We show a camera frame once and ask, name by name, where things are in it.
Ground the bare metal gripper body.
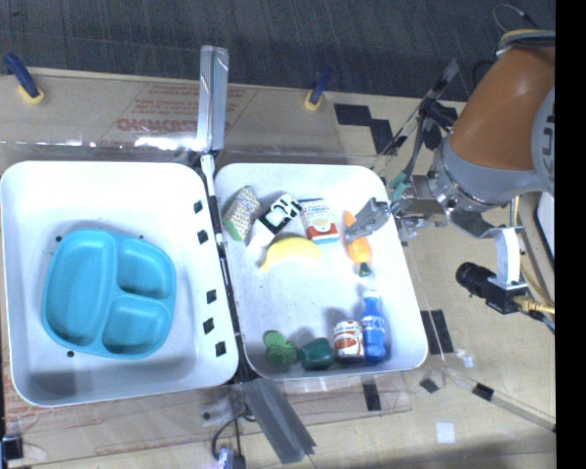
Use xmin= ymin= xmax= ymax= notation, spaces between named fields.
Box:
xmin=389 ymin=169 xmax=464 ymax=243

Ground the orange carrot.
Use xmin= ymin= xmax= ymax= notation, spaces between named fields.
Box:
xmin=342 ymin=210 xmax=374 ymax=278

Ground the orange and white carton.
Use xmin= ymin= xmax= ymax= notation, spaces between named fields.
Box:
xmin=298 ymin=197 xmax=341 ymax=245

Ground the yellow banana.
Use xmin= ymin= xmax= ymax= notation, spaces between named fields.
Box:
xmin=258 ymin=234 xmax=324 ymax=274

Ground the black and white carton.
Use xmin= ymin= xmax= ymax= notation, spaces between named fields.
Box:
xmin=246 ymin=192 xmax=305 ymax=248

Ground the white plastic tray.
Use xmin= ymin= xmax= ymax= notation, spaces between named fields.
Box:
xmin=0 ymin=159 xmax=240 ymax=408
xmin=213 ymin=162 xmax=430 ymax=381

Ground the blue bottle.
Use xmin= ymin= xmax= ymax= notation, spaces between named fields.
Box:
xmin=359 ymin=288 xmax=389 ymax=365

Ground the red and white can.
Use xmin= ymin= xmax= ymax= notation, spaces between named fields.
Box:
xmin=332 ymin=319 xmax=366 ymax=363

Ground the green pepper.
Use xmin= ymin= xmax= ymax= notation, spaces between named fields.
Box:
xmin=297 ymin=337 xmax=336 ymax=372

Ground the thin black and white rod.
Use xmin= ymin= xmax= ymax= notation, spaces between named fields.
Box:
xmin=199 ymin=152 xmax=248 ymax=383

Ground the green broccoli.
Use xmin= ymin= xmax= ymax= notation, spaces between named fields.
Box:
xmin=262 ymin=329 xmax=300 ymax=367

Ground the brown cardboard board red print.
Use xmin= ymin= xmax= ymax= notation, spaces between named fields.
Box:
xmin=0 ymin=67 xmax=414 ymax=464

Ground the blue divided plate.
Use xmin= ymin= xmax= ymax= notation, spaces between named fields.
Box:
xmin=40 ymin=228 xmax=179 ymax=361

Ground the black cylinder on white bracket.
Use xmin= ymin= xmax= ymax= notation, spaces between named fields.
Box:
xmin=455 ymin=226 xmax=529 ymax=316

